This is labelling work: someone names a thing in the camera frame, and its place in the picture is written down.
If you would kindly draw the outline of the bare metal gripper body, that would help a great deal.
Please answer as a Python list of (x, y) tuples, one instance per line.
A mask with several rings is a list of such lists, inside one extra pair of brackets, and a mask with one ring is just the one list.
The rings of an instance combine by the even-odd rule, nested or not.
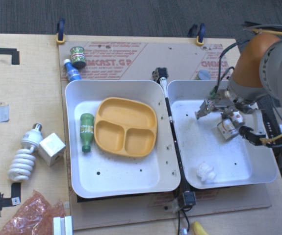
[(246, 104), (243, 98), (236, 96), (230, 91), (218, 91), (215, 98), (212, 101), (212, 105), (220, 110), (225, 111), (240, 111), (245, 114), (252, 114), (256, 108), (253, 108), (251, 104)]

